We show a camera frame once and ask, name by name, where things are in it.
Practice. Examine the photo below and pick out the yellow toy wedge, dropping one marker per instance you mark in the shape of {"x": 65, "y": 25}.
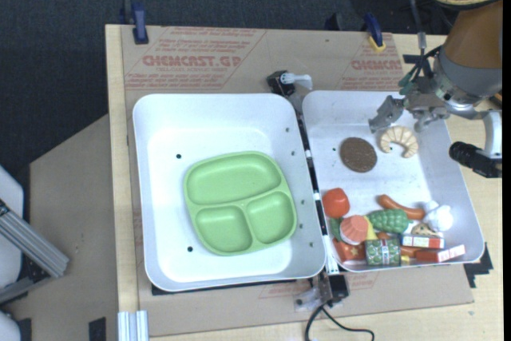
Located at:
{"x": 371, "y": 231}

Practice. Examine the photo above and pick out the red pizza slice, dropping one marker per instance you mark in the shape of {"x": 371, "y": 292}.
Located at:
{"x": 348, "y": 252}

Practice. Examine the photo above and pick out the green toy leaf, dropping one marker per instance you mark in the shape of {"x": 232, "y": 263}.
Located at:
{"x": 335, "y": 229}

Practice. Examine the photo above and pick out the orange sausage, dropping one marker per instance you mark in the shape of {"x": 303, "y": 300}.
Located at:
{"x": 403, "y": 208}

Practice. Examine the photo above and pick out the white toy cauliflower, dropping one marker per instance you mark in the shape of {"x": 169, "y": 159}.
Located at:
{"x": 439, "y": 216}

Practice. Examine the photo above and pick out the red-orange toy tomato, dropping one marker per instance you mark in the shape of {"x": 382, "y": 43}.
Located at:
{"x": 336, "y": 201}

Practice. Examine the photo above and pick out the green divided plate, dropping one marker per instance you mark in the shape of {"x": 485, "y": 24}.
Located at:
{"x": 235, "y": 187}

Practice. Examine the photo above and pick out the black cylinder on white bracket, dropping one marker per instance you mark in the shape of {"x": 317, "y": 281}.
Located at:
{"x": 475, "y": 157}

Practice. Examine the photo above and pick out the red flat packet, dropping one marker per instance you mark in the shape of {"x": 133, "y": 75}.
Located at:
{"x": 439, "y": 254}

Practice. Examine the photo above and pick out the brown round biscuit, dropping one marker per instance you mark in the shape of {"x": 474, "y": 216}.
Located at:
{"x": 358, "y": 155}

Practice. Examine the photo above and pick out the chocolate chip cookie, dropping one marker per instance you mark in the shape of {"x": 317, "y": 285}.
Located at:
{"x": 421, "y": 229}

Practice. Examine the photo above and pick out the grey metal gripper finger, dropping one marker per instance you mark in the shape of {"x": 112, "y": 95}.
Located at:
{"x": 385, "y": 113}
{"x": 423, "y": 124}

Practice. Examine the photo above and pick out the green grapes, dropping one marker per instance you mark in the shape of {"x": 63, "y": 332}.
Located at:
{"x": 389, "y": 220}

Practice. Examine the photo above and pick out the thin black and white rod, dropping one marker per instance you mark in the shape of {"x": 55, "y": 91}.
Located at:
{"x": 315, "y": 191}

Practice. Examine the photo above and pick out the brown cardboard board red print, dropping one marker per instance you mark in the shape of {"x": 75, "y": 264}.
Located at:
{"x": 207, "y": 64}

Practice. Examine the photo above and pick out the beige croissant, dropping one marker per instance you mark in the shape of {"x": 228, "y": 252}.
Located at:
{"x": 401, "y": 139}

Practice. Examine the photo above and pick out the white plastic tray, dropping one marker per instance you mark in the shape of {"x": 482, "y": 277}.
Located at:
{"x": 167, "y": 179}
{"x": 407, "y": 175}

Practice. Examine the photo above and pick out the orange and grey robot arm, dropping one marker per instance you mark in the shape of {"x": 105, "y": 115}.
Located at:
{"x": 475, "y": 28}

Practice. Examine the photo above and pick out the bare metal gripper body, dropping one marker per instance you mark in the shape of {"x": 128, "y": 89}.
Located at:
{"x": 433, "y": 103}

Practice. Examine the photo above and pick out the red and white carton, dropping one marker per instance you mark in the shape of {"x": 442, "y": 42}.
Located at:
{"x": 423, "y": 241}

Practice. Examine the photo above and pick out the green can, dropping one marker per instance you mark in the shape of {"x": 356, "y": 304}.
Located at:
{"x": 382, "y": 252}

